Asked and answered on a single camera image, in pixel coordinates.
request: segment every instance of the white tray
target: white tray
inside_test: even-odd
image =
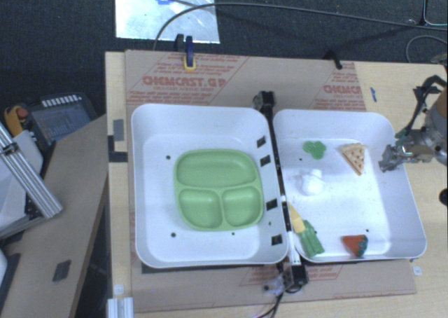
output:
[[[394,131],[377,113],[283,110],[274,117],[286,197],[317,231],[325,252],[306,259],[316,263],[415,258],[424,253],[426,237],[405,168],[383,173],[378,161]],[[302,150],[306,141],[321,141],[325,155],[315,160]],[[338,147],[351,142],[367,146],[365,172],[358,176]],[[326,182],[323,191],[306,196],[300,177],[319,169]],[[366,235],[362,258],[351,255],[343,235]]]
[[[264,137],[265,144],[257,141]],[[269,264],[288,251],[277,171],[267,121],[253,109],[146,104],[132,115],[136,251],[155,268]],[[190,150],[240,150],[258,166],[264,208],[254,226],[235,231],[200,231],[183,221],[176,206],[174,164]],[[270,155],[271,163],[260,159]],[[281,243],[272,238],[281,236]]]

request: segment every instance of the wooden table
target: wooden table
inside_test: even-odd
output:
[[[431,64],[394,64],[356,62],[356,72],[362,88],[365,106],[387,117],[394,130],[402,129],[410,120],[416,100],[412,89],[426,78],[437,74],[446,80],[443,67]],[[108,135],[113,134],[113,121],[122,118],[125,103],[125,54],[106,54],[106,87],[108,102]],[[374,88],[374,101],[370,88]],[[115,143],[116,151],[126,151],[126,137]],[[444,317],[448,312],[448,252],[447,252],[447,208],[438,195],[447,185],[447,168],[433,160],[428,164],[406,165],[412,191],[426,232],[426,253],[413,262],[421,268],[415,277],[417,294],[327,300],[281,304],[277,317]],[[115,298],[132,296],[130,272],[130,219],[127,192],[127,164],[110,163],[110,208],[112,282],[121,284],[122,294]],[[178,310],[135,314],[138,318],[154,317],[254,317],[269,306],[250,305],[200,310]]]

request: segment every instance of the black floor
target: black floor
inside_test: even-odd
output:
[[[419,24],[423,8],[423,0],[215,1],[282,4],[401,24]],[[429,35],[447,40],[446,31],[272,9],[218,8],[217,18],[221,44],[196,45],[196,51],[318,59],[332,49],[341,60],[405,62],[412,38]],[[428,0],[427,18],[446,22],[447,0]],[[103,114],[104,53],[151,46],[151,41],[116,38],[114,0],[0,0],[0,109],[42,95],[81,91]],[[158,46],[172,48],[173,43],[167,42]],[[426,38],[416,40],[409,55],[414,62],[430,62],[446,51],[446,45]],[[100,231],[99,236],[97,246],[103,247],[105,233]],[[80,308],[80,317],[104,312],[105,261],[97,257],[98,251],[102,250],[95,251],[86,289],[99,293],[95,302],[83,295],[85,310]]]

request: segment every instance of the binder clip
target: binder clip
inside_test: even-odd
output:
[[[196,69],[196,60],[193,52],[192,36],[187,36],[184,43],[183,34],[177,34],[174,49],[180,53],[185,51],[185,55],[183,57],[183,67],[185,68],[185,70],[193,71]]]

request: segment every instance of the green plate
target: green plate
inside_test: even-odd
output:
[[[242,151],[184,153],[174,166],[174,188],[183,220],[198,230],[246,228],[263,215],[258,168]]]

